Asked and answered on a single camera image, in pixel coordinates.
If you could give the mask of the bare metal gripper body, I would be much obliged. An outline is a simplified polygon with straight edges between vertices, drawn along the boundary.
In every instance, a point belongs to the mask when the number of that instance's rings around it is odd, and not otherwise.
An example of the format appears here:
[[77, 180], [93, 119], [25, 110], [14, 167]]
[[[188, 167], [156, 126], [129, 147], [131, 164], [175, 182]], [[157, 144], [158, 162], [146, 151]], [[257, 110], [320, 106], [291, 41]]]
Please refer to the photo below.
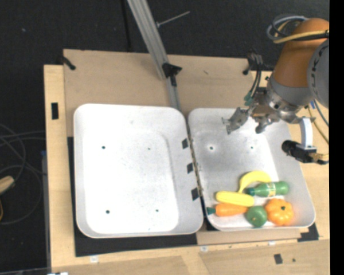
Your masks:
[[276, 93], [264, 91], [255, 94], [249, 112], [257, 122], [282, 120], [292, 124], [298, 122], [297, 113], [302, 108], [302, 105], [291, 104]]

